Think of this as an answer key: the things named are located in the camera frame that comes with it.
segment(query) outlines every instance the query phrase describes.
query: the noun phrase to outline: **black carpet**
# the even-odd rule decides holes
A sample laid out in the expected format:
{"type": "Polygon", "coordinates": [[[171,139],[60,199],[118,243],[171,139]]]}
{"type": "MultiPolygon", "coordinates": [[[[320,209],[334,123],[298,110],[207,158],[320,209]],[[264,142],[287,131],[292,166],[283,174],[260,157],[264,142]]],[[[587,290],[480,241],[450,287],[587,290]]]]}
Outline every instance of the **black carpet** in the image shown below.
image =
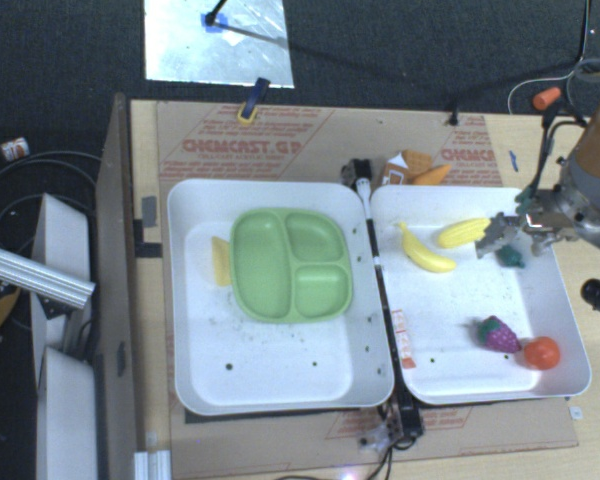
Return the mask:
{"type": "MultiPolygon", "coordinates": [[[[296,88],[268,103],[507,112],[525,79],[561,76],[578,52],[584,0],[283,0],[296,88]]],[[[586,56],[600,57],[600,0],[593,0],[586,56]]],[[[0,143],[25,136],[34,152],[99,154],[113,94],[242,101],[237,87],[148,82],[143,0],[0,0],[0,143]]],[[[513,108],[533,112],[525,86],[513,108]]],[[[600,86],[575,82],[590,114],[600,86]]],[[[97,168],[78,162],[91,175],[97,168]]],[[[23,169],[0,184],[0,210],[23,194],[60,192],[90,204],[79,177],[23,169]]],[[[4,221],[9,248],[33,233],[35,205],[4,221]]],[[[21,300],[15,314],[26,323],[21,300]]],[[[0,343],[0,479],[35,472],[35,390],[28,333],[13,322],[0,343]]]]}

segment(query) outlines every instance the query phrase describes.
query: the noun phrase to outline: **green divided plate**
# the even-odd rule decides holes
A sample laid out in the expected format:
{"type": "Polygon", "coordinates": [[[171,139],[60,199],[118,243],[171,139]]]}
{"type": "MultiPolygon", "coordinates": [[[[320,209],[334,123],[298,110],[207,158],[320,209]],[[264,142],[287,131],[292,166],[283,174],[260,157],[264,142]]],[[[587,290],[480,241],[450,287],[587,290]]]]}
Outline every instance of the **green divided plate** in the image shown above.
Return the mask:
{"type": "Polygon", "coordinates": [[[243,213],[231,229],[230,262],[238,305],[258,320],[327,320],[351,302],[342,230],[321,213],[286,208],[243,213]]]}

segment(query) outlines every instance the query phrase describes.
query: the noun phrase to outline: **white plastic tub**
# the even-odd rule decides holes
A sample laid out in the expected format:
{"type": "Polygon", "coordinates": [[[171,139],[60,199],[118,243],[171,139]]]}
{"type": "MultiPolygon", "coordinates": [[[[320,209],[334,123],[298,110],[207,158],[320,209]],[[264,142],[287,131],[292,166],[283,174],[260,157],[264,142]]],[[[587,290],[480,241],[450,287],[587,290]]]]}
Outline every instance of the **white plastic tub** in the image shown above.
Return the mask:
{"type": "Polygon", "coordinates": [[[325,183],[187,180],[168,198],[175,384],[202,415],[372,407],[394,376],[365,216],[350,189],[325,183]],[[344,234],[353,296],[340,316],[298,324],[260,322],[214,283],[211,237],[256,208],[299,208],[331,217],[344,234]]]}
{"type": "Polygon", "coordinates": [[[591,369],[553,251],[532,256],[531,238],[514,247],[524,268],[503,268],[494,254],[477,259],[473,244],[440,249],[444,227],[474,217],[515,215],[510,188],[385,186],[372,197],[378,246],[392,309],[407,320],[415,368],[404,369],[409,390],[430,404],[571,396],[589,386],[591,369]],[[422,270],[401,248],[404,221],[435,252],[453,258],[446,274],[422,270]],[[524,366],[522,353],[505,354],[476,343],[475,320],[503,320],[521,341],[553,338],[558,366],[543,372],[524,366]]]}
{"type": "MultiPolygon", "coordinates": [[[[456,222],[514,214],[508,188],[385,186],[372,197],[380,261],[391,310],[406,318],[416,367],[403,369],[414,396],[429,404],[573,396],[591,369],[552,250],[531,255],[531,239],[513,244],[526,266],[478,259],[473,244],[450,250],[437,233],[456,222]],[[397,224],[452,257],[457,268],[434,274],[412,263],[397,224]],[[521,353],[480,346],[475,322],[496,315],[524,341],[549,336],[562,360],[531,370],[521,353]]],[[[187,180],[168,198],[175,324],[175,383],[203,415],[337,409],[381,404],[393,373],[363,207],[350,189],[330,183],[187,180]],[[248,317],[231,287],[214,283],[211,237],[229,240],[233,222],[255,208],[322,212],[342,229],[353,271],[353,298],[323,322],[272,324],[248,317]]]]}

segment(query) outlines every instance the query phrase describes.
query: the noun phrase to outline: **red tomato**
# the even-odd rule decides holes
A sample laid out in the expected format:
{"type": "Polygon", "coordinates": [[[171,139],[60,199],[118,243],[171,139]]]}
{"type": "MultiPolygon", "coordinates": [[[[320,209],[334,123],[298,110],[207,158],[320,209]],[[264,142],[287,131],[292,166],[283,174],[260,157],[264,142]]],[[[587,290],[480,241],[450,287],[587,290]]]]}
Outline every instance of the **red tomato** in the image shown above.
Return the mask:
{"type": "Polygon", "coordinates": [[[551,338],[542,336],[525,345],[524,359],[533,368],[548,370],[560,362],[560,349],[551,338]]]}

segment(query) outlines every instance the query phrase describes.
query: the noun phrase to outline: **yellow corn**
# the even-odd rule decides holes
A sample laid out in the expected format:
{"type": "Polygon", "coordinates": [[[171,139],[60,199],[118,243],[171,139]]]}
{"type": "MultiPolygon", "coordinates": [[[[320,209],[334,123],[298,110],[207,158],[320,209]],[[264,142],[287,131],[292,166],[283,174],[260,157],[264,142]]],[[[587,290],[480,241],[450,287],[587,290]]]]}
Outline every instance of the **yellow corn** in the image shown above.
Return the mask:
{"type": "Polygon", "coordinates": [[[490,223],[490,219],[483,217],[453,224],[438,235],[438,245],[450,249],[480,240],[484,238],[484,230],[490,223]]]}

